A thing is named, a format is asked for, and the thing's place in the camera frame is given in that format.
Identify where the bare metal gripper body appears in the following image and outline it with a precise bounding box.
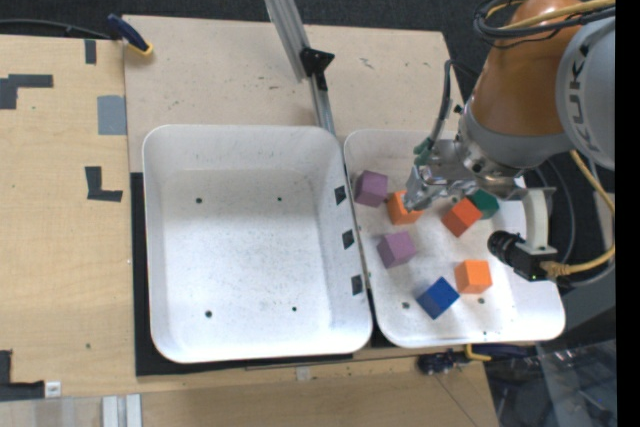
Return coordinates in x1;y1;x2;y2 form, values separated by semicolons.
410;136;525;197

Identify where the orange cube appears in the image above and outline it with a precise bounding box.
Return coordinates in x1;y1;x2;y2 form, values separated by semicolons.
441;196;484;239
453;259;494;295
387;189;425;226

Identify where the purple cube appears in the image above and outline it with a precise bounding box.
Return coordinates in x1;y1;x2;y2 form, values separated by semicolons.
375;230;418;270
353;169;390;208

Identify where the green cube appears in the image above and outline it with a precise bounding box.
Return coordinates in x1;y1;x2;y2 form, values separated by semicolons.
467;188;501;221

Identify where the blue cube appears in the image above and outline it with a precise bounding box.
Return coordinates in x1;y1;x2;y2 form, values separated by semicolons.
415;276;461;321

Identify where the white plastic tray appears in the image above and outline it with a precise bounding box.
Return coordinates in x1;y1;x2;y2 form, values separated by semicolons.
342;128;567;350
141;123;374;365

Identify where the pale flat board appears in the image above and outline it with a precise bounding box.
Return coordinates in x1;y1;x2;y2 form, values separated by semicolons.
121;13;496;395

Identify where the black cylinder on white bracket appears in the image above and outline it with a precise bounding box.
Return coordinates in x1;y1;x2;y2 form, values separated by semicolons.
487;187;559;284

